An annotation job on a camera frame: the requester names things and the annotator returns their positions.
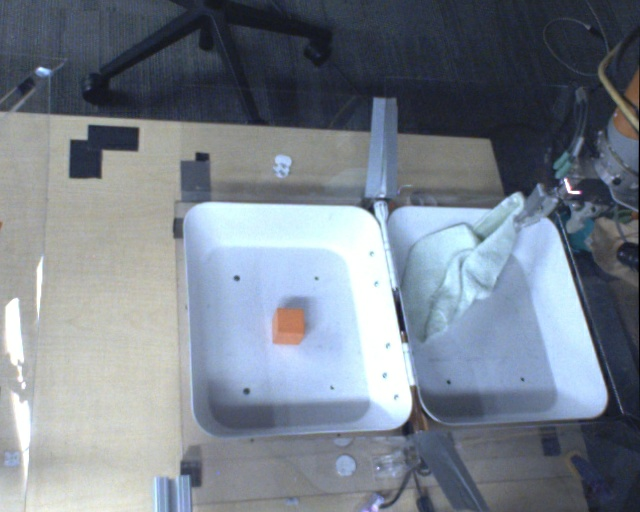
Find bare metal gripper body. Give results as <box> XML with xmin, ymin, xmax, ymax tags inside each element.
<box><xmin>553</xmin><ymin>148</ymin><xmax>640</xmax><ymax>214</ymax></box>

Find pale green towel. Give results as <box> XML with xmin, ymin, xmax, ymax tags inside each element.
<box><xmin>399</xmin><ymin>191</ymin><xmax>527</xmax><ymax>344</ymax></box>

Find white plastic tray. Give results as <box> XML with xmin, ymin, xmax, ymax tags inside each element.
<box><xmin>182</xmin><ymin>201</ymin><xmax>414</xmax><ymax>440</ymax></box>
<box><xmin>387</xmin><ymin>204</ymin><xmax>610</xmax><ymax>428</ymax></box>

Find orange cube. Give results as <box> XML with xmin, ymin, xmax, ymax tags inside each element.
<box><xmin>271</xmin><ymin>307</ymin><xmax>307</xmax><ymax>346</ymax></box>

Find black office chair base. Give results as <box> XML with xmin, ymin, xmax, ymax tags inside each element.
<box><xmin>81</xmin><ymin>0</ymin><xmax>335</xmax><ymax>126</ymax></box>

